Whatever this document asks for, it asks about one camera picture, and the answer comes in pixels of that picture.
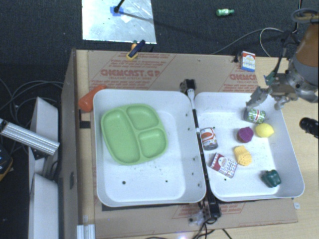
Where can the white plastic tray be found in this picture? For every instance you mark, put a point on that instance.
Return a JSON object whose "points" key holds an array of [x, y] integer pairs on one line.
{"points": [[254, 188], [149, 183]]}

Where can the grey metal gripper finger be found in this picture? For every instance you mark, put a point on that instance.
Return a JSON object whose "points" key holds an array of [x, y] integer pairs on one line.
{"points": [[256, 97], [281, 103]]}

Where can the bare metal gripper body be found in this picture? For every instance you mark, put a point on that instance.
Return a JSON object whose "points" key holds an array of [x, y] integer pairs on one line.
{"points": [[284, 87]]}

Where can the green divided plate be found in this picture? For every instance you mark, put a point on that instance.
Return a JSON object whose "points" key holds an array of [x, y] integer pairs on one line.
{"points": [[119, 136]]}

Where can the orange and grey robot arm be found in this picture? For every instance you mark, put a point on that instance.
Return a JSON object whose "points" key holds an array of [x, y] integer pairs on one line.
{"points": [[307, 48]]}

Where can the white blue and orange carton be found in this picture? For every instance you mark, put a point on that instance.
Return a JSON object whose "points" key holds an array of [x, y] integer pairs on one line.
{"points": [[248, 61]]}

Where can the brown cardboard board red print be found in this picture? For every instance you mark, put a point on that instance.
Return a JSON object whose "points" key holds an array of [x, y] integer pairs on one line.
{"points": [[154, 73]]}

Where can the purple toy food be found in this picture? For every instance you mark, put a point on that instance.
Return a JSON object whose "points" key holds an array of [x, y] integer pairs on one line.
{"points": [[245, 134]]}

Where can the red and white can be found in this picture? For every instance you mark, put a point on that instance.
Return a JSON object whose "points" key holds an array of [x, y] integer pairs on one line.
{"points": [[208, 138]]}

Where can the green and white can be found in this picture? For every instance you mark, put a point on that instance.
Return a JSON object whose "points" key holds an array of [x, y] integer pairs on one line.
{"points": [[256, 116]]}

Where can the green bell pepper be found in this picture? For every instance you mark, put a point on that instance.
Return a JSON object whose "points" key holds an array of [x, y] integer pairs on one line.
{"points": [[271, 178]]}

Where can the yellow lemon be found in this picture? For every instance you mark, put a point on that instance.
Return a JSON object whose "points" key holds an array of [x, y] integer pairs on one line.
{"points": [[264, 130]]}

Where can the green bottle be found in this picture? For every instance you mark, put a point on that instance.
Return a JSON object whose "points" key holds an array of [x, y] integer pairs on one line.
{"points": [[223, 12]]}

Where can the thin black and white rod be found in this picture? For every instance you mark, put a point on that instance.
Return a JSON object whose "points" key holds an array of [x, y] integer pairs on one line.
{"points": [[195, 116]]}

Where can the red and white carton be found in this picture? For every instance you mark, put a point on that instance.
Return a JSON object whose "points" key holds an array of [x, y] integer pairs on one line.
{"points": [[223, 165]]}

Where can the yellow corn piece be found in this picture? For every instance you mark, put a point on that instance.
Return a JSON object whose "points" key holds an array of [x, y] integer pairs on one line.
{"points": [[243, 155]]}

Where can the orange carrot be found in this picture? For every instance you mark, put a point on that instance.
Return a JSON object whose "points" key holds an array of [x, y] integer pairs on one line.
{"points": [[87, 101]]}

